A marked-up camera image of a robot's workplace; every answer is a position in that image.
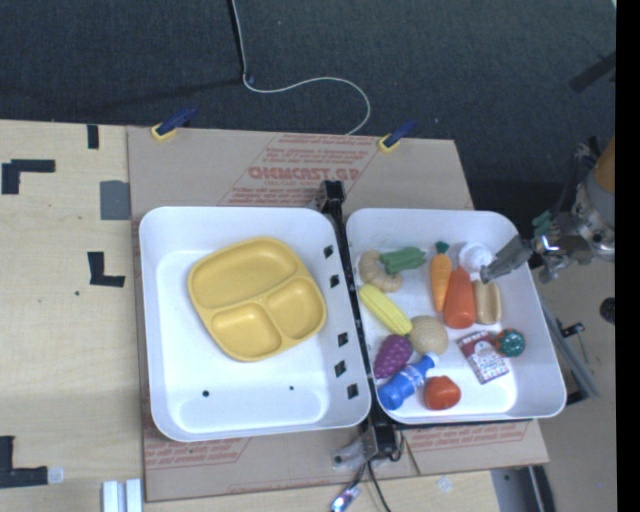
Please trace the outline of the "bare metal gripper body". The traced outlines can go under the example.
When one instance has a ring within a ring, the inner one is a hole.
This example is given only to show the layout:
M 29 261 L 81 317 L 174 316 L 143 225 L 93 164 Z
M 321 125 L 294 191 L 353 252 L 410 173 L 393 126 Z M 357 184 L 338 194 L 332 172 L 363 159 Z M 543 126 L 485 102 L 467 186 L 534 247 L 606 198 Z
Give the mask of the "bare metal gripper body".
M 543 283 L 556 279 L 561 270 L 574 263 L 588 265 L 594 259 L 615 261 L 615 231 L 598 213 L 581 217 L 559 212 L 544 212 L 532 222 L 533 245 L 542 259 L 539 279 Z

